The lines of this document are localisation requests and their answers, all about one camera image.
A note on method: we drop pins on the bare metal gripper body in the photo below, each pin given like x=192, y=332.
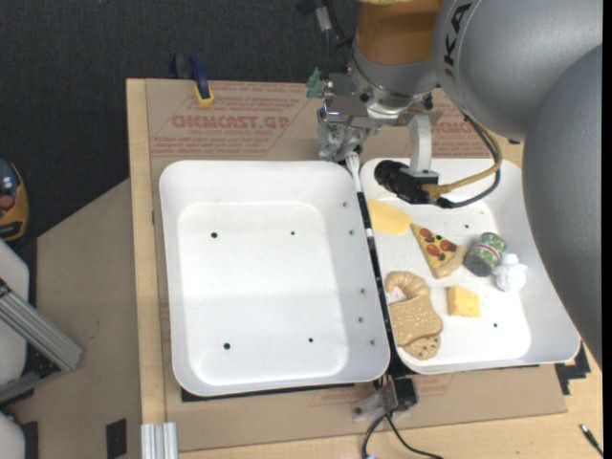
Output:
x=346, y=98

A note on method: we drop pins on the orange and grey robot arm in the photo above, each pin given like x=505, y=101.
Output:
x=507, y=55

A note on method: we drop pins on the brown cardboard board red print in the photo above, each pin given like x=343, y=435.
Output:
x=229, y=127

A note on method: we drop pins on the pale yellow cheese slice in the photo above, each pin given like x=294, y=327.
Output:
x=388, y=218

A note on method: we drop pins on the thin black and white rod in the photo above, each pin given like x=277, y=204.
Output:
x=371, y=242

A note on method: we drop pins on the toy pizza slice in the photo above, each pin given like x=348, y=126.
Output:
x=437, y=251

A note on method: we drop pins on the tan toy croissant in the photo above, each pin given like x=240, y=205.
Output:
x=406, y=282

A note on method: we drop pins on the white plastic tray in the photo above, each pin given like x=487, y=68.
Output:
x=268, y=280
x=478, y=337

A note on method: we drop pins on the green and white can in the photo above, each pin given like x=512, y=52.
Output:
x=485, y=254

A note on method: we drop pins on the brown toy bread slice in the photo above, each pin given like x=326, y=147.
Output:
x=413, y=321

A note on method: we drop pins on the yellow cheese block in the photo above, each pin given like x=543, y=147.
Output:
x=464, y=301

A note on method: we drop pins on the white crumpled figure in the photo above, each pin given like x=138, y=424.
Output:
x=509, y=273

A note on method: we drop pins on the tan round biscuit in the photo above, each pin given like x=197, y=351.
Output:
x=423, y=348

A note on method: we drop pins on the black cylinder on white bracket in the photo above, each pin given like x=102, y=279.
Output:
x=406, y=182

